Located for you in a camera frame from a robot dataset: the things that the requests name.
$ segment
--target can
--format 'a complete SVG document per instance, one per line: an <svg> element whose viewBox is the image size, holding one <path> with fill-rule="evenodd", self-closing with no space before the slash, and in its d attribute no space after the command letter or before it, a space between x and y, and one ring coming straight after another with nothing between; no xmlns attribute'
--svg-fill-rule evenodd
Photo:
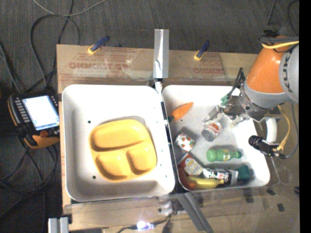
<svg viewBox="0 0 311 233"><path fill-rule="evenodd" d="M185 133L179 132L174 143L184 151L189 152L193 148L195 141Z"/></svg>
<svg viewBox="0 0 311 233"><path fill-rule="evenodd" d="M222 130L223 126L220 122L216 121L206 125L201 134L206 141L212 142Z"/></svg>

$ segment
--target green bottle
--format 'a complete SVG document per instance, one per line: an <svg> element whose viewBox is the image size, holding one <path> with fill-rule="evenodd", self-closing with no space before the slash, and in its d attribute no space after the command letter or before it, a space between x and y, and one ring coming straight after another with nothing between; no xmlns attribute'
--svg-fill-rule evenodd
<svg viewBox="0 0 311 233"><path fill-rule="evenodd" d="M242 153L240 151L229 151L229 150L208 150L206 153L207 160L209 162L214 161L229 161L232 158L241 158Z"/></svg>

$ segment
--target toy carrot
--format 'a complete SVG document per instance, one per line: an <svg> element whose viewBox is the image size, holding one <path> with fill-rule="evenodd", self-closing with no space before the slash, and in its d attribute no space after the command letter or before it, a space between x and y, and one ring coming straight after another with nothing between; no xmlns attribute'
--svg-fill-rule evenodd
<svg viewBox="0 0 311 233"><path fill-rule="evenodd" d="M174 109L172 115L168 118L169 122L182 118L191 109L192 106L193 102L189 102Z"/></svg>

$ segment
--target blue and yellow clamp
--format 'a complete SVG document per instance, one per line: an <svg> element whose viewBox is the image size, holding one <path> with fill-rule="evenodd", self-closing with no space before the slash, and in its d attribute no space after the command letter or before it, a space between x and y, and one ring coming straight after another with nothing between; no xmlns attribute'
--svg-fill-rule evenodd
<svg viewBox="0 0 311 233"><path fill-rule="evenodd" d="M90 54L96 53L99 49L101 49L101 46L104 46L109 40L110 40L110 37L108 35L101 38L99 41L97 41L95 44L93 44L87 49L88 53Z"/></svg>
<svg viewBox="0 0 311 233"><path fill-rule="evenodd" d="M207 48L209 47L209 40L207 40L203 46L201 47L200 50L198 50L194 56L195 60L201 60L203 57L204 52L207 50Z"/></svg>

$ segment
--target white cable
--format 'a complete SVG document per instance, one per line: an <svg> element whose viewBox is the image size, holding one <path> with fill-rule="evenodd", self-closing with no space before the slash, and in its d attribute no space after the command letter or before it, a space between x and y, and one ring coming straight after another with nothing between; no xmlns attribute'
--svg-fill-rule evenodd
<svg viewBox="0 0 311 233"><path fill-rule="evenodd" d="M52 14L52 15L57 15L57 13L54 13L54 12L52 12L52 11L50 11L50 10L44 8L44 7L43 7L40 3L38 3L36 0L33 0L33 1L34 1L39 7L41 7L43 10L45 10L46 12L48 12L48 13L50 13L50 14ZM94 5L92 5L91 7L87 8L87 9L81 11L81 12L74 13L74 14L68 14L68 15L62 15L62 16L64 16L64 17L71 17L71 16L80 15L80 14L82 14L82 13L84 13L84 12L86 12L86 11L88 11L88 10L94 8L94 7L96 7L97 5L99 5L99 4L103 3L103 2L105 2L105 1L107 1L107 0L102 0L102 1L100 1L100 2L98 2L98 3L96 3L96 4L94 4Z"/></svg>

